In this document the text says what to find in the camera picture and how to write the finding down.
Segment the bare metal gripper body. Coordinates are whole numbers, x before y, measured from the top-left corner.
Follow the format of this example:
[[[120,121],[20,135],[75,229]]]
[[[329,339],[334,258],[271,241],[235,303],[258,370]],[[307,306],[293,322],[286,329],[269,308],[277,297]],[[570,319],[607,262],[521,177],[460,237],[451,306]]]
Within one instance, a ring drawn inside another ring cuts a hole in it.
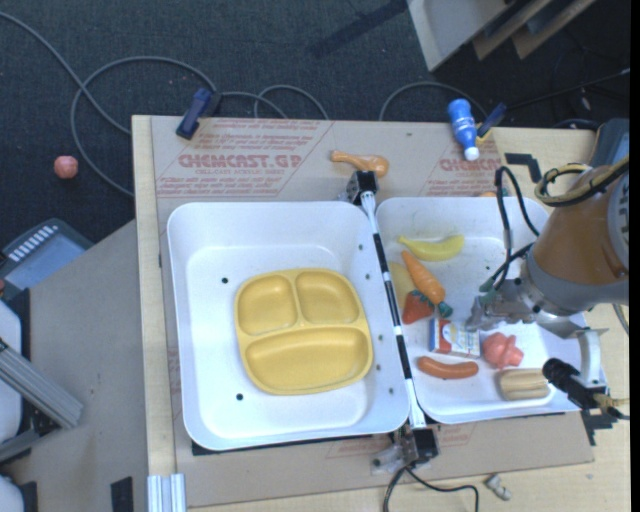
[[[480,325],[500,323],[533,323],[548,312],[539,288],[528,277],[504,280],[500,286],[489,279],[479,288],[478,322]]]

